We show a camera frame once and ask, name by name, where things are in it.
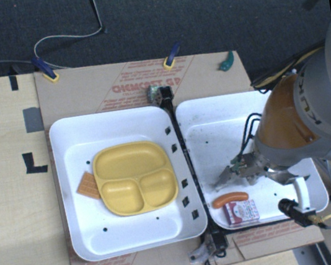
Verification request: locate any brown cardboard board red print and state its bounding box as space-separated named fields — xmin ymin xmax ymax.
xmin=32 ymin=29 xmax=329 ymax=265

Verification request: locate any red and white small carton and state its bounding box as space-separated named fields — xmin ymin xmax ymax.
xmin=221 ymin=197 xmax=262 ymax=229

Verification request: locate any thin black and white rod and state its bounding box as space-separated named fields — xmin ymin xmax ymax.
xmin=162 ymin=98 xmax=225 ymax=265

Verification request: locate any orange toy sausage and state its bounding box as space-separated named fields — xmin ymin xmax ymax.
xmin=210 ymin=189 xmax=251 ymax=210

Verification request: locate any yellow divided plate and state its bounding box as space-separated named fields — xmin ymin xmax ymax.
xmin=89 ymin=135 xmax=183 ymax=221

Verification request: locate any teal toy pepper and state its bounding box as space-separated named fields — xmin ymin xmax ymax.
xmin=215 ymin=50 xmax=237 ymax=73

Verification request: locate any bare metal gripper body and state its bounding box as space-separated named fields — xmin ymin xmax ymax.
xmin=233 ymin=148 xmax=275 ymax=187

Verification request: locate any white plastic tray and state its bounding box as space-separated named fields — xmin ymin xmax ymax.
xmin=172 ymin=79 xmax=331 ymax=237
xmin=46 ymin=97 xmax=212 ymax=265

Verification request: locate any black block with thin wires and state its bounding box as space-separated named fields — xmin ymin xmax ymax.
xmin=204 ymin=228 xmax=231 ymax=260
xmin=146 ymin=83 xmax=177 ymax=110

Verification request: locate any black cylinder on white bracket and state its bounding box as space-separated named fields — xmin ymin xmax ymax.
xmin=273 ymin=175 xmax=320 ymax=232

